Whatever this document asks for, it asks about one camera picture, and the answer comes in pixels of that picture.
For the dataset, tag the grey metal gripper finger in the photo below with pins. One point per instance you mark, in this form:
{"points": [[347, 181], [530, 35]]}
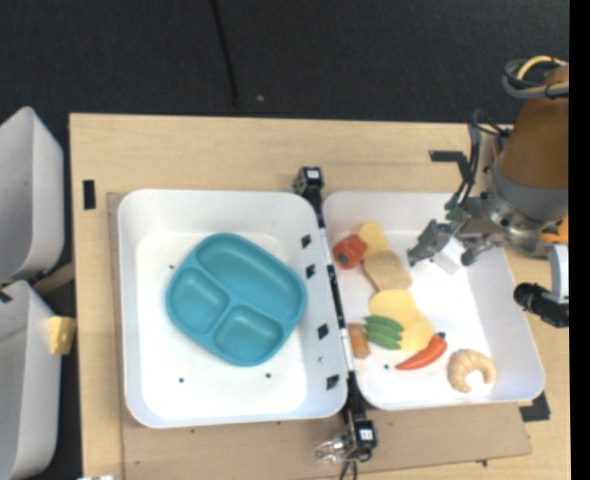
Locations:
{"points": [[476, 254], [427, 242]]}

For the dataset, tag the white plastic tray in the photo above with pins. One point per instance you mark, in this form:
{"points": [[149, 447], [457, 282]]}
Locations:
{"points": [[225, 398], [475, 313]]}

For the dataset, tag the yellow cheese wedge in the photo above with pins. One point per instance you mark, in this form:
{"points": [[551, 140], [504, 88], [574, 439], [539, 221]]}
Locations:
{"points": [[61, 335]]}

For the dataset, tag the beige croissant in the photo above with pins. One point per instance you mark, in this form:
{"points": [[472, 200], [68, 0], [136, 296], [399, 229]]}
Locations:
{"points": [[467, 363]]}

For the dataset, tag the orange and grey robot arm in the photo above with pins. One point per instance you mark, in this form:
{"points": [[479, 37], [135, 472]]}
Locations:
{"points": [[537, 153]]}

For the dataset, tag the green pea pods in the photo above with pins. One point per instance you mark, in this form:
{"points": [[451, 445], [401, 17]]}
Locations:
{"points": [[385, 332]]}

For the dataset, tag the small white block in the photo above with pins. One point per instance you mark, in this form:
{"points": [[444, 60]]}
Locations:
{"points": [[450, 258]]}

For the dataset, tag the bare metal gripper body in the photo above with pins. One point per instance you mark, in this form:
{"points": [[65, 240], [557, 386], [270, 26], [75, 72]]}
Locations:
{"points": [[490, 225]]}

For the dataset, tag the blue divided plate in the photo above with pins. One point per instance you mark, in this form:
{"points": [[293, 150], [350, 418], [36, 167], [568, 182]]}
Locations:
{"points": [[235, 298]]}

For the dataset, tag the red bell pepper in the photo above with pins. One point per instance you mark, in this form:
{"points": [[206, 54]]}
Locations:
{"points": [[349, 252]]}

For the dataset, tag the brown bread slice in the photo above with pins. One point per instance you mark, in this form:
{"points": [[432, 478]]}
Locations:
{"points": [[387, 270]]}

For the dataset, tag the red chili pepper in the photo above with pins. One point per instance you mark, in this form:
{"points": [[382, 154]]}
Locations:
{"points": [[425, 355]]}

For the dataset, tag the orange sausage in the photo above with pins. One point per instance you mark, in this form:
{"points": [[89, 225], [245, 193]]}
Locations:
{"points": [[359, 342]]}

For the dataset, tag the black cylinder on white bracket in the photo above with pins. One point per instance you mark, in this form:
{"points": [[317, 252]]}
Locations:
{"points": [[542, 300]]}

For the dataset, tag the thin black and white rod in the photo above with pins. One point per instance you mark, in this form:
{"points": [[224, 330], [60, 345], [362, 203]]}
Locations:
{"points": [[336, 293]]}

